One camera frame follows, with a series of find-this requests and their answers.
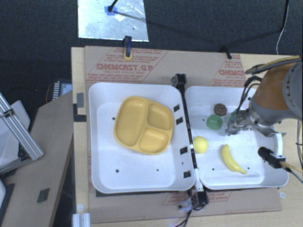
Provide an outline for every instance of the yellow banana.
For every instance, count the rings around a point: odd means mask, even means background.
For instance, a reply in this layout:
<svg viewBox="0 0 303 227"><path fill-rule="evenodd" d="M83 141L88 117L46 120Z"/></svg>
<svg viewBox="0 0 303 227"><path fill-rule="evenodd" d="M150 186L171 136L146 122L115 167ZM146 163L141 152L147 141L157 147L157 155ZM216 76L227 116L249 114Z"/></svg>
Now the yellow banana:
<svg viewBox="0 0 303 227"><path fill-rule="evenodd" d="M223 161L231 171L246 174L246 171L244 171L241 166L239 166L239 164L232 158L231 151L228 145L223 146L221 154Z"/></svg>

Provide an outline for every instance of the white tray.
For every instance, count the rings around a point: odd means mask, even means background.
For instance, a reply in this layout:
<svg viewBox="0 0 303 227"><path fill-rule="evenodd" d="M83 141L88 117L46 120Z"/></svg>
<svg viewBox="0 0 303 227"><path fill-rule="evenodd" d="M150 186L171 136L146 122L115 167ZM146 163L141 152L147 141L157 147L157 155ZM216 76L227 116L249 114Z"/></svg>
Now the white tray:
<svg viewBox="0 0 303 227"><path fill-rule="evenodd" d="M208 150L196 154L199 178L204 186L213 190L280 187L287 183L288 173L283 169L274 169L258 155L261 146L282 153L281 134L265 137L258 131L240 131L237 135L227 136L225 131L231 113L237 108L242 88L230 87L190 87L186 91L187 109L193 139L196 136L208 140ZM222 117L221 129L211 130L206 125L207 118L213 114L214 105L222 103L227 114ZM248 108L246 100L242 109ZM244 175L230 171L224 164L221 148L228 144L236 162L247 171Z"/></svg>
<svg viewBox="0 0 303 227"><path fill-rule="evenodd" d="M168 148L146 155L125 148L114 138L114 117L129 96L141 96L168 107L174 115L174 132ZM96 83L89 90L92 182L104 193L183 191L195 181L182 98L166 85ZM176 125L176 119L183 122ZM187 153L180 149L187 147Z"/></svg>

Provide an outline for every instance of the lemon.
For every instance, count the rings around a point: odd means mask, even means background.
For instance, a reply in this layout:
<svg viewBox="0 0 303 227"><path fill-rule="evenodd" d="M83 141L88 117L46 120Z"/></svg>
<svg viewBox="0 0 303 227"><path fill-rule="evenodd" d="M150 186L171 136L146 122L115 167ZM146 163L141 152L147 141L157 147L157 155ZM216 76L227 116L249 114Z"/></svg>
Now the lemon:
<svg viewBox="0 0 303 227"><path fill-rule="evenodd" d="M197 153L203 154L208 148L207 140L202 136L197 136L194 138L194 148Z"/></svg>

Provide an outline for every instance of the silver metal sheet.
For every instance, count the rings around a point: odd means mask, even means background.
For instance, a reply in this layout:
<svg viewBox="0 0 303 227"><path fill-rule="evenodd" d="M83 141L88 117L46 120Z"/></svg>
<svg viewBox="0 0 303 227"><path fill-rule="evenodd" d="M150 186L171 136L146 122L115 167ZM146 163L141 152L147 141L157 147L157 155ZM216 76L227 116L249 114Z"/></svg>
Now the silver metal sheet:
<svg viewBox="0 0 303 227"><path fill-rule="evenodd" d="M78 25L80 38L148 42L143 0L119 0L114 13L107 7L114 0L78 0Z"/></svg>

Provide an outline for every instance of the yellow plate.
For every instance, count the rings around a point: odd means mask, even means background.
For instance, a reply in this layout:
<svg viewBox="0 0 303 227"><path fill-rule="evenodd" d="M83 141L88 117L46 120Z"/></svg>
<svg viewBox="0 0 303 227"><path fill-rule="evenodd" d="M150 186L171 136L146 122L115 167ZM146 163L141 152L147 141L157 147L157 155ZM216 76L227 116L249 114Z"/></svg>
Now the yellow plate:
<svg viewBox="0 0 303 227"><path fill-rule="evenodd" d="M174 116L165 106L132 96L118 111L114 136L120 145L141 153L156 155L166 150L174 129Z"/></svg>

